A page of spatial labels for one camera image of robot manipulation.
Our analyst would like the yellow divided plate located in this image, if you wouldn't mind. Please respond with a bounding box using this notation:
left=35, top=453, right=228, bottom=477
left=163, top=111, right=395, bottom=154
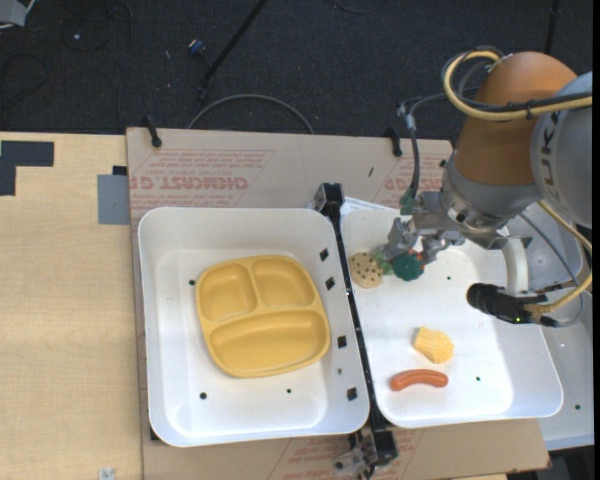
left=194, top=254, right=333, bottom=380

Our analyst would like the yellow corn piece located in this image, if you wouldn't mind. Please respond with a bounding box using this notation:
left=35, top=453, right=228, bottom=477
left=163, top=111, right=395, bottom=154
left=412, top=325, right=456, bottom=366

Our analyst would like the thin black rod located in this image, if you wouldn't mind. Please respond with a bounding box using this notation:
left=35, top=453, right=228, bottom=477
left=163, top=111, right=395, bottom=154
left=328, top=202, right=384, bottom=435

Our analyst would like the black cylinder on white bracket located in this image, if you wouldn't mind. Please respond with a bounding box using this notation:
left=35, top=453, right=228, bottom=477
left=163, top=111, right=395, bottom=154
left=466, top=235, right=550, bottom=326

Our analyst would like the black block with wires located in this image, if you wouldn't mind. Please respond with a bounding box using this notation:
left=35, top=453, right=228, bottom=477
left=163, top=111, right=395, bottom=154
left=331, top=427, right=399, bottom=478
left=313, top=182, right=345, bottom=215

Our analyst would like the white plastic tray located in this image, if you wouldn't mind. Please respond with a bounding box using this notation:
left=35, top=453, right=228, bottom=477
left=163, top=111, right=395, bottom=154
left=340, top=201, right=565, bottom=430
left=137, top=206, right=372, bottom=448

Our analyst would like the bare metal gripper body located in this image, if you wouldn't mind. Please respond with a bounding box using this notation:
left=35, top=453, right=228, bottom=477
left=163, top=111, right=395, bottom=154
left=409, top=190, right=510, bottom=249

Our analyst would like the green broccoli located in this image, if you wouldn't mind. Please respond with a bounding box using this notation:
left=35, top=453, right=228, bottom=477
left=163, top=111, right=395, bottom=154
left=372, top=247, right=427, bottom=283

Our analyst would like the brown cardboard board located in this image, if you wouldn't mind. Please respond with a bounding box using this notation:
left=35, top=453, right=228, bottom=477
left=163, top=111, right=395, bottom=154
left=124, top=126, right=554, bottom=480

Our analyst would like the orange sausage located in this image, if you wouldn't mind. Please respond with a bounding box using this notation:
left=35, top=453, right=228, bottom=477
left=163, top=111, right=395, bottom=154
left=389, top=368, right=450, bottom=393

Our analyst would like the tan chocolate chip biscuit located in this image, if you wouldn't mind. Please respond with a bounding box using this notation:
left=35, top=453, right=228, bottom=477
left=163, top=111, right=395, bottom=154
left=348, top=251, right=385, bottom=290

